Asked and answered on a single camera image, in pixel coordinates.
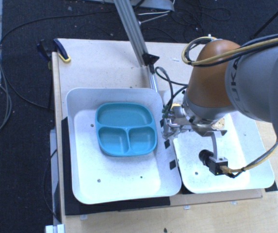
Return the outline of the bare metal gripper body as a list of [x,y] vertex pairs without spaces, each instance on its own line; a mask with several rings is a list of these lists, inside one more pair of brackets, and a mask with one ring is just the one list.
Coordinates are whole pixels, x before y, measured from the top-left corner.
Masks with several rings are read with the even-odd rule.
[[196,132],[200,136],[212,136],[214,133],[221,133],[224,136],[227,130],[224,129],[220,120],[206,120],[195,115],[188,108],[173,106],[168,114],[168,125],[180,127],[180,133]]

